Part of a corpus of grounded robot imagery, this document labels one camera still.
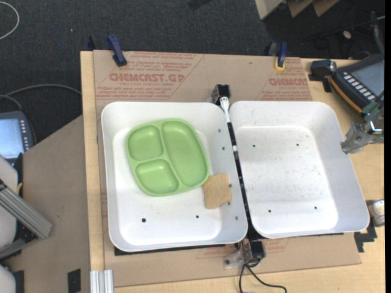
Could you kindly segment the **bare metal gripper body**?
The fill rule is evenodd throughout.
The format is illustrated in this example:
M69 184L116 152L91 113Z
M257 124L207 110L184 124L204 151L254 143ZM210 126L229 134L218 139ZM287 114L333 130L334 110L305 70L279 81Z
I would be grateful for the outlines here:
M378 143L384 141L384 116L366 114L365 116L365 132L370 136L370 143Z

